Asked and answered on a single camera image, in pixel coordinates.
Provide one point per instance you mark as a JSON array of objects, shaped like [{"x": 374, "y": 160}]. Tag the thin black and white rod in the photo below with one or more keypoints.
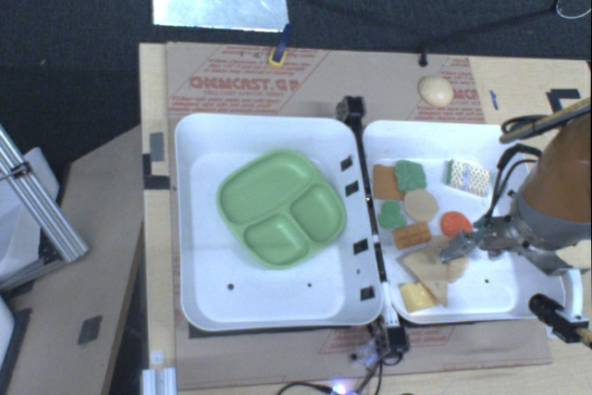
[{"x": 370, "y": 199}]

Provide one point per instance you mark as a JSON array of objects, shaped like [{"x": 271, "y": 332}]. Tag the green divided plate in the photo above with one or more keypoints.
[{"x": 268, "y": 199}]

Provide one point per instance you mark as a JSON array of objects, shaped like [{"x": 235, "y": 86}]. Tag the black cylinder on white bracket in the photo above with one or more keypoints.
[{"x": 552, "y": 312}]

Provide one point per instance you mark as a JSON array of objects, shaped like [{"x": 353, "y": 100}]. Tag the beige bread wedge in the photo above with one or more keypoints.
[{"x": 440, "y": 291}]

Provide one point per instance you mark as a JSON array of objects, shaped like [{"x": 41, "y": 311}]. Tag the orange ball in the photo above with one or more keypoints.
[{"x": 455, "y": 223}]

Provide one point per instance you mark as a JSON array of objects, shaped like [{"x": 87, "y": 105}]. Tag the beige pizza slice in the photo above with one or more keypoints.
[{"x": 423, "y": 266}]

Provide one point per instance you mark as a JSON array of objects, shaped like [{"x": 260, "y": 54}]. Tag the orange toast slice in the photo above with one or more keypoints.
[{"x": 384, "y": 185}]

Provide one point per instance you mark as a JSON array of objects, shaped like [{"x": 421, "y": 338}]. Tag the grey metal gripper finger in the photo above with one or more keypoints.
[
  {"x": 455, "y": 250},
  {"x": 468, "y": 236}
]

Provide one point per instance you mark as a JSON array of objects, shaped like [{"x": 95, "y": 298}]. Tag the brown cardboard board red print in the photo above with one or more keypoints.
[{"x": 277, "y": 78}]

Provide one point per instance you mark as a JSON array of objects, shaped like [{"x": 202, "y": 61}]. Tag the white plastic tray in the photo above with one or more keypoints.
[
  {"x": 208, "y": 245},
  {"x": 495, "y": 291}
]

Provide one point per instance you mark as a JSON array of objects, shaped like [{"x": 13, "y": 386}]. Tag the small green broccoli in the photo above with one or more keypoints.
[{"x": 391, "y": 215}]

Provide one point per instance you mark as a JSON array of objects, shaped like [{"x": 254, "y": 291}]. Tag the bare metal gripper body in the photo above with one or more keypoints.
[{"x": 511, "y": 238}]

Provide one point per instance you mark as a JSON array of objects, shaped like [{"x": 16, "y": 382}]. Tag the brown waffle biscuit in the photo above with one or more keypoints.
[{"x": 410, "y": 235}]

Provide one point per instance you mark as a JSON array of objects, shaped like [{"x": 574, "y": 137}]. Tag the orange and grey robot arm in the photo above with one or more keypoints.
[{"x": 559, "y": 171}]

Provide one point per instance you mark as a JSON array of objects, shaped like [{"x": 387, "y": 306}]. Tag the beige egg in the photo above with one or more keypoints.
[{"x": 435, "y": 91}]

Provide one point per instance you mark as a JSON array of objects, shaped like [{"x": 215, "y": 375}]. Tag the large green broccoli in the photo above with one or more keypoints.
[{"x": 410, "y": 176}]

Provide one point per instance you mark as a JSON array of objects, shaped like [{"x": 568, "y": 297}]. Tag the yellow cheese block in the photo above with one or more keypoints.
[{"x": 416, "y": 297}]

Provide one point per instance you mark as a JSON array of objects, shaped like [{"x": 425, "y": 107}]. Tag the round tan biscuit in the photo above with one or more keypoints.
[
  {"x": 420, "y": 205},
  {"x": 459, "y": 269}
]

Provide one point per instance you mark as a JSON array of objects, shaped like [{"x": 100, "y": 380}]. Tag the yellow patterned packet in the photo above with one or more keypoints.
[{"x": 468, "y": 177}]

